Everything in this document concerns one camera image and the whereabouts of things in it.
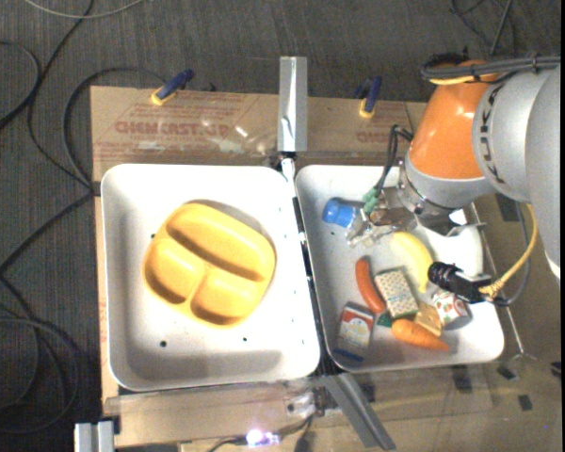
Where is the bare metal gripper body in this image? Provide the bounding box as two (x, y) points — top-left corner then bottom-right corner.
(363, 181), (454, 229)

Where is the yellow banana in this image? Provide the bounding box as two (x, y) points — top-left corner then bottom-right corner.
(389, 231), (436, 295)

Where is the orange sausage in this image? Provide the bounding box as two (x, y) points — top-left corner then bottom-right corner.
(355, 257), (388, 315)

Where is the white green dotted carton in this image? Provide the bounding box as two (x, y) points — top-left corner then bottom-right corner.
(373, 268), (421, 320)

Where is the white can with red print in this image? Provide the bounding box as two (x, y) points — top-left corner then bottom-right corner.
(431, 289), (473, 328)

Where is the tan biscuit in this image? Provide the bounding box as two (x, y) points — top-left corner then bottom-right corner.
(413, 300), (444, 338)

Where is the red and white carton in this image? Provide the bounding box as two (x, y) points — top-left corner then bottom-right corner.
(334, 302), (376, 363)

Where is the orange carrot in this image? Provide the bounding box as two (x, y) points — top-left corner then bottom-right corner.
(390, 317), (451, 353)

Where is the white plastic tray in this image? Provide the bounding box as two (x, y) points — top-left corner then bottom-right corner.
(100, 162), (322, 393)
(294, 164), (506, 374)

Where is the yellow divided plate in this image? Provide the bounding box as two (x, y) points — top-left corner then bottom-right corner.
(141, 202), (278, 328)

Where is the brown cardboard board red print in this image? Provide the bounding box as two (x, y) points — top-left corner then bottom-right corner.
(89, 85), (524, 407)

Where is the black cylinder on white bracket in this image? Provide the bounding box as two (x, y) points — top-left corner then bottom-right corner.
(427, 208), (493, 305)

